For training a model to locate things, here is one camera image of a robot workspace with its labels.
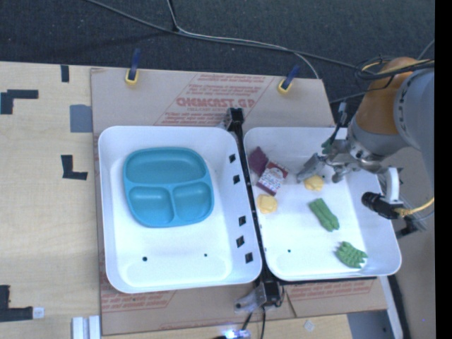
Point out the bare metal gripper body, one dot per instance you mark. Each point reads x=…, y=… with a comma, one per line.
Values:
x=353, y=156

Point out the thin black rod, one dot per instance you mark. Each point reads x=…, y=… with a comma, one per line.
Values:
x=251, y=196

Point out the yellow toy food piece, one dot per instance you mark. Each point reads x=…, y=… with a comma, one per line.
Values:
x=314, y=183
x=267, y=203

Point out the blue divided plate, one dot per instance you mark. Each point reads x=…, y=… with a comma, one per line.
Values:
x=166, y=175

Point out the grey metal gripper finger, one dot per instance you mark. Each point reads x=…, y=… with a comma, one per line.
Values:
x=310, y=168
x=338, y=175

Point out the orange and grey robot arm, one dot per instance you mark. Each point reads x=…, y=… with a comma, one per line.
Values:
x=399, y=108

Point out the brown cardboard board red print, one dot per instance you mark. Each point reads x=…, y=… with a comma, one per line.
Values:
x=197, y=97

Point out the green bean bunch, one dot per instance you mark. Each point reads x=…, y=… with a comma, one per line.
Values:
x=350, y=255

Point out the white plastic tray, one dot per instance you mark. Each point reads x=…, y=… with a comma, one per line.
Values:
x=176, y=253
x=300, y=235

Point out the red and white carton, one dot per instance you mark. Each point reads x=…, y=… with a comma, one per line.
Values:
x=272, y=178

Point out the black cylinder on white bracket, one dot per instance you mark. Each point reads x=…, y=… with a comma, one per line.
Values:
x=379, y=203

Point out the green asparagus bundle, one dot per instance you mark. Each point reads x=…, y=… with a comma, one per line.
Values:
x=324, y=214

